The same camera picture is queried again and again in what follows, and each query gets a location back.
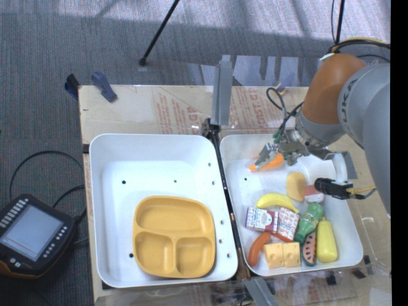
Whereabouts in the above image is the white and maroon carton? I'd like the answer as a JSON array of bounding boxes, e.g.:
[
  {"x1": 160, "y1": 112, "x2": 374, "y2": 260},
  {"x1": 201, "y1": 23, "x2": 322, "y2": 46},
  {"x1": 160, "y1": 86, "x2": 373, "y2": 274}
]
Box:
[{"x1": 244, "y1": 206, "x2": 279, "y2": 235}]

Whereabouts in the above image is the orange carrot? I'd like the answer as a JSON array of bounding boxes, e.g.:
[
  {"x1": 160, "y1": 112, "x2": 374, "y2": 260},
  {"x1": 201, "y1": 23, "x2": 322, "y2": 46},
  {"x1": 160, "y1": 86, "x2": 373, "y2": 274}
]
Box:
[{"x1": 249, "y1": 152, "x2": 285, "y2": 173}]

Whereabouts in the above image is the yellow banana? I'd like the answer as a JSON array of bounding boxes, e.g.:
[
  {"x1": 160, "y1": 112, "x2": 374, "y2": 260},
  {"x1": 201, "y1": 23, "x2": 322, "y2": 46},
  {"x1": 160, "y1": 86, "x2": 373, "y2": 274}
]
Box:
[{"x1": 256, "y1": 193, "x2": 301, "y2": 215}]

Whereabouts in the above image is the white plastic tray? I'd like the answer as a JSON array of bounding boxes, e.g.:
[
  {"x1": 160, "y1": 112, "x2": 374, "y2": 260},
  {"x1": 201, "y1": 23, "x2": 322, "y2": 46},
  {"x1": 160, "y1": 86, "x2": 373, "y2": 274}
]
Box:
[
  {"x1": 219, "y1": 133, "x2": 365, "y2": 277},
  {"x1": 89, "y1": 133, "x2": 239, "y2": 289}
]

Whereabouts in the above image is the pink and white toy food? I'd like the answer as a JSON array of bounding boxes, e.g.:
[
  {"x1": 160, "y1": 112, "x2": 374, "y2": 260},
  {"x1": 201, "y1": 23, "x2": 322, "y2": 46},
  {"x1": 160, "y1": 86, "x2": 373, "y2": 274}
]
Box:
[{"x1": 303, "y1": 185, "x2": 326, "y2": 204}]

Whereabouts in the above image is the green bottle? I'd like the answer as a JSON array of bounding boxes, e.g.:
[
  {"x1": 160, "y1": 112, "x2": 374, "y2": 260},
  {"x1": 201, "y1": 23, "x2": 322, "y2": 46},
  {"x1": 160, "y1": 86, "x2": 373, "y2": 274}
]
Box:
[{"x1": 293, "y1": 201, "x2": 325, "y2": 245}]

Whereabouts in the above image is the orange divided plate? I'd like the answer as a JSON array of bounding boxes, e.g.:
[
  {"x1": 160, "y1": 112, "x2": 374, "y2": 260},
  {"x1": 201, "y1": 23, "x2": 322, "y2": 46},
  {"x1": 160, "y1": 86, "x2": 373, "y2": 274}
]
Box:
[{"x1": 132, "y1": 195, "x2": 217, "y2": 279}]

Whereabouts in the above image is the tan bread slice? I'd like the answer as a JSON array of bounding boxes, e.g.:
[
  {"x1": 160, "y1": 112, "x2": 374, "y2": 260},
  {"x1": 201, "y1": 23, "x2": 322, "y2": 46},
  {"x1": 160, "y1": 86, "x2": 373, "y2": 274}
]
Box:
[{"x1": 286, "y1": 171, "x2": 308, "y2": 203}]

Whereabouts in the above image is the black cylinder on white bracket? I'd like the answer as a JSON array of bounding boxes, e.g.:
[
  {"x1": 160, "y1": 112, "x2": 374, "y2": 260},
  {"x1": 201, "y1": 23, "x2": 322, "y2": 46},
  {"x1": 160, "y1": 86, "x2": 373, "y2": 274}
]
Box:
[{"x1": 314, "y1": 151, "x2": 354, "y2": 201}]

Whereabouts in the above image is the orange sausage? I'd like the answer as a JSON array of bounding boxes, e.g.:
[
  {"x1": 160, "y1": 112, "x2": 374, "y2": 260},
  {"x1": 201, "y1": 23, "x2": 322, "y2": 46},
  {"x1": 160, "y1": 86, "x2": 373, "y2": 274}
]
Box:
[{"x1": 247, "y1": 231, "x2": 272, "y2": 268}]

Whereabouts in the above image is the watermelon slice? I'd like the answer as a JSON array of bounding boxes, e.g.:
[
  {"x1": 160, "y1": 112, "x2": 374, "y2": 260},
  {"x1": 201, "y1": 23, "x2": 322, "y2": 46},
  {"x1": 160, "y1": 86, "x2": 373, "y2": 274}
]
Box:
[{"x1": 301, "y1": 231, "x2": 317, "y2": 267}]

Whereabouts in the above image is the brown cardboard board red print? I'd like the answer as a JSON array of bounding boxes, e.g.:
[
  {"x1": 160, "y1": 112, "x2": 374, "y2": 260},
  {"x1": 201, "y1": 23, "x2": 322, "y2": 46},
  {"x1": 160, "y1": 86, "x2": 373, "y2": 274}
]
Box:
[{"x1": 78, "y1": 84, "x2": 391, "y2": 306}]

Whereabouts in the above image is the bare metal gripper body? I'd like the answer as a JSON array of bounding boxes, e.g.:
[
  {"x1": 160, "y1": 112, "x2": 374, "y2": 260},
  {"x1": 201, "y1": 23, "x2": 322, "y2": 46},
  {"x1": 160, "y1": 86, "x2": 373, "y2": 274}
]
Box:
[{"x1": 273, "y1": 129, "x2": 312, "y2": 157}]

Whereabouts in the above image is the white carton with red print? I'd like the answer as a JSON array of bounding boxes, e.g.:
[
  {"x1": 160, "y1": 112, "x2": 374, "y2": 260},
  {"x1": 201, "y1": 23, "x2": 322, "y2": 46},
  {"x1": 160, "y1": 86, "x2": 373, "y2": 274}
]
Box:
[{"x1": 276, "y1": 207, "x2": 301, "y2": 242}]

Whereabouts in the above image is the yellow cheese block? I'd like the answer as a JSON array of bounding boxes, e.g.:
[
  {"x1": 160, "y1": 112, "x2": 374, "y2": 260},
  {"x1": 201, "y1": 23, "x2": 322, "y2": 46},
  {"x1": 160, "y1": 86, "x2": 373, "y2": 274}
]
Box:
[
  {"x1": 282, "y1": 242, "x2": 302, "y2": 268},
  {"x1": 262, "y1": 242, "x2": 285, "y2": 270}
]

